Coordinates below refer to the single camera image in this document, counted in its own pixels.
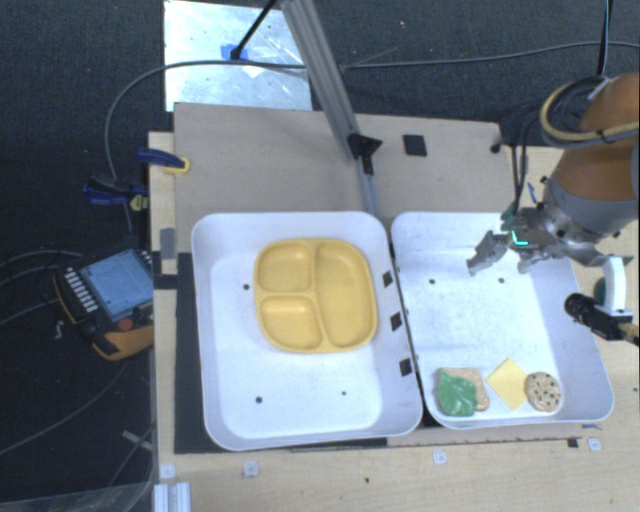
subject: yellow cable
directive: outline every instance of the yellow cable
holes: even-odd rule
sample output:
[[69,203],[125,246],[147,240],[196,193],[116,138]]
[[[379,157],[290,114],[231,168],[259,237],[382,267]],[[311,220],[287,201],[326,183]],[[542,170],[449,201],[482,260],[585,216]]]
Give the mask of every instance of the yellow cable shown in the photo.
[[589,142],[596,139],[606,141],[607,139],[610,139],[616,135],[620,135],[621,133],[632,131],[637,132],[638,129],[640,129],[639,123],[628,123],[619,126],[613,126],[601,131],[566,132],[563,130],[558,130],[549,122],[549,109],[551,108],[551,105],[553,105],[553,103],[558,99],[558,97],[571,85],[573,85],[573,83],[565,84],[562,87],[556,89],[553,94],[551,94],[551,96],[547,98],[547,100],[542,105],[542,108],[540,109],[540,124],[542,124],[542,129],[553,138],[565,142]]

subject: black floor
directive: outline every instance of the black floor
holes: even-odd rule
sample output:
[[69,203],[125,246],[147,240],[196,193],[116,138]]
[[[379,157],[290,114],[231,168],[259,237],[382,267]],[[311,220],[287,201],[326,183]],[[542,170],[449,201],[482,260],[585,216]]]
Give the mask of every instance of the black floor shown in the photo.
[[[262,5],[263,2],[220,2]],[[600,38],[605,2],[525,0],[316,2],[336,59],[353,63],[461,59]],[[90,252],[119,240],[120,208],[88,205],[82,183],[106,175],[102,129],[110,103],[133,78],[163,63],[161,0],[0,2],[0,264],[32,248]],[[640,3],[615,2],[611,39],[637,44]],[[611,47],[607,74],[638,69],[638,51]],[[478,64],[353,70],[345,75],[357,112],[498,121],[563,83],[593,75],[598,47]],[[160,77],[133,91],[114,117],[121,177],[141,181],[135,150],[149,130],[170,129]],[[143,229],[144,218],[135,218]],[[0,282],[51,255],[0,269]],[[50,295],[49,273],[0,287],[0,322]],[[64,418],[122,368],[41,309],[0,327],[0,453]],[[123,430],[150,425],[148,358],[132,359],[103,398],[66,425],[0,455],[0,503],[106,486],[132,448]],[[147,477],[136,453],[117,484]]]

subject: screen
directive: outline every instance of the screen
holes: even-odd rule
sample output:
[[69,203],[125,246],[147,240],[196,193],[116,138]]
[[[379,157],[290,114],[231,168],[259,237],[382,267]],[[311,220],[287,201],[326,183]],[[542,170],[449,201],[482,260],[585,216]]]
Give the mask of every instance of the screen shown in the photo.
[[151,275],[133,249],[88,265],[80,274],[112,321],[153,298]]

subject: yellow cheese slice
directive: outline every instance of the yellow cheese slice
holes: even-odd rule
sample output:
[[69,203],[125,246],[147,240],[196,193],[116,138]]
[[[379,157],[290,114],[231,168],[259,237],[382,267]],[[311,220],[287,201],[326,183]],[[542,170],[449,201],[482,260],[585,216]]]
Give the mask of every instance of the yellow cheese slice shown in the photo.
[[527,374],[522,368],[513,359],[506,359],[487,377],[487,384],[515,411],[527,401],[524,392],[526,380]]

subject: white tray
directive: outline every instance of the white tray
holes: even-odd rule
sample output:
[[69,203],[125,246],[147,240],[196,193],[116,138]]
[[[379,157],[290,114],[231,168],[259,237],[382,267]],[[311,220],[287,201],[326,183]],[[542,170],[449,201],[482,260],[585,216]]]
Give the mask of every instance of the white tray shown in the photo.
[[[256,256],[288,238],[336,238],[369,263],[378,329],[362,348],[295,354],[262,335],[254,303]],[[362,212],[215,214],[193,229],[203,408],[211,438],[249,450],[405,434],[422,416],[418,381],[382,225]]]
[[[449,428],[596,421],[613,408],[613,392],[593,335],[575,324],[564,301],[578,291],[568,259],[517,271],[509,251],[496,265],[470,277],[466,260],[497,214],[410,212],[391,227],[398,278],[407,310],[426,405]],[[459,418],[444,415],[435,396],[442,367],[477,368],[486,379],[506,358],[525,373],[559,379],[560,408],[553,414],[529,403],[512,411],[486,384],[487,411]]]

